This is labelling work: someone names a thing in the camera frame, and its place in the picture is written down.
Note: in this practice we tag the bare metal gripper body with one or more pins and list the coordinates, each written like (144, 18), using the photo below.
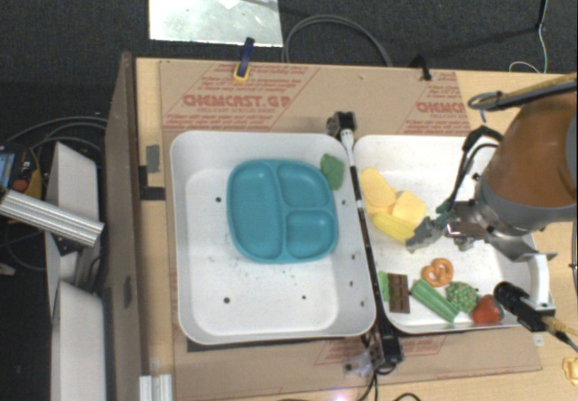
(476, 218)

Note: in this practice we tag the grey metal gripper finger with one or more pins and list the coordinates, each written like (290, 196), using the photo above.
(465, 243)
(424, 234)

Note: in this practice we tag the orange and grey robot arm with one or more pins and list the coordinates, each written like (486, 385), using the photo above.
(537, 155)

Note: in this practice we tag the white plastic tray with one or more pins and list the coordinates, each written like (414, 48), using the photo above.
(271, 300)
(478, 268)

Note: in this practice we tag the yellow cheese wedge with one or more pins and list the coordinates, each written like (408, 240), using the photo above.
(408, 207)

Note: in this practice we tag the yellow corn cob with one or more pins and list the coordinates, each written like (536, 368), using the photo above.
(393, 227)

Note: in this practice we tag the orange pretzel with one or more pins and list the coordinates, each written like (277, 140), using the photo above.
(444, 275)

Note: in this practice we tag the green broccoli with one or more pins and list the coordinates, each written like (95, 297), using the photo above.
(463, 296)

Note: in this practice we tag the brown chocolate bar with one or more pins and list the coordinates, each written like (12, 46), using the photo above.
(398, 293)

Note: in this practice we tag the green celery stick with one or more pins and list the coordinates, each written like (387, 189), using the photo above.
(433, 300)

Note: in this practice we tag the small green flat piece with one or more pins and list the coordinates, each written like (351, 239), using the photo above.
(384, 286)

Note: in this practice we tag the yellow round crisp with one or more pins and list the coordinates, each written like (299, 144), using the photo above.
(377, 187)

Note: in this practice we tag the thin black and white rod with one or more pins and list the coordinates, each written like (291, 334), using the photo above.
(361, 209)

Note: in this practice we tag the red strawberry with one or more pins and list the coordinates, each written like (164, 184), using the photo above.
(487, 310)

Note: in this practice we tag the green lettuce leaf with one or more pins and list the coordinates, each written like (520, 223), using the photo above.
(333, 171)

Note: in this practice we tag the teal divided plate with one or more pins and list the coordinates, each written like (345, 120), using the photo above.
(271, 209)

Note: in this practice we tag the yellow toy piece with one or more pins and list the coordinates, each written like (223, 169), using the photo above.
(571, 368)

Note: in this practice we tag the brown cardboard board red print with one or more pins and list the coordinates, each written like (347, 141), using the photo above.
(271, 92)

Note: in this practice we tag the black cylinder on white bracket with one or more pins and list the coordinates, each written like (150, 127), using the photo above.
(519, 297)

